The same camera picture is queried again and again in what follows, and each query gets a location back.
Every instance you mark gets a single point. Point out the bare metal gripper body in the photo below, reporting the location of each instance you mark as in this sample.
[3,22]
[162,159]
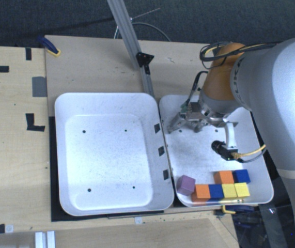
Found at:
[195,114]

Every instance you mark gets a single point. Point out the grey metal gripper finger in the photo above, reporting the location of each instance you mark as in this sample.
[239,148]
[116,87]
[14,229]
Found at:
[176,124]
[198,127]

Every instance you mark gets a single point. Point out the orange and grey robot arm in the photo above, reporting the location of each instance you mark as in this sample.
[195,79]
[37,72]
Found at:
[266,81]

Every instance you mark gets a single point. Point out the white plastic tray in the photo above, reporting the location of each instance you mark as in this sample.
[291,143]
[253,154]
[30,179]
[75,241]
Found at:
[196,154]
[108,159]

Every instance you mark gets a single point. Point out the orange cube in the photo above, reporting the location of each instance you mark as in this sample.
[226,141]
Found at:
[224,177]
[202,191]

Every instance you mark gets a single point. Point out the purple cube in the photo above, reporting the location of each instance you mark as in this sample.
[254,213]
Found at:
[186,185]

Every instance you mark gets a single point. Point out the blue cube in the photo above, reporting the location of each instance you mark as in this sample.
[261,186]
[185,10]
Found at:
[241,176]
[216,191]

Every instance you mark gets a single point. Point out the yellow cube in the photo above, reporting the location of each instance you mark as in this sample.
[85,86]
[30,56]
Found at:
[242,189]
[229,190]

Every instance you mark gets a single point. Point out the pale wood board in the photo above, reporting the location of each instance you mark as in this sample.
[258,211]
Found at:
[93,66]

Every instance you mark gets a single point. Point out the black cylinder on white bracket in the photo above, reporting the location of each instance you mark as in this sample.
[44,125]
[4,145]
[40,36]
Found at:
[223,148]

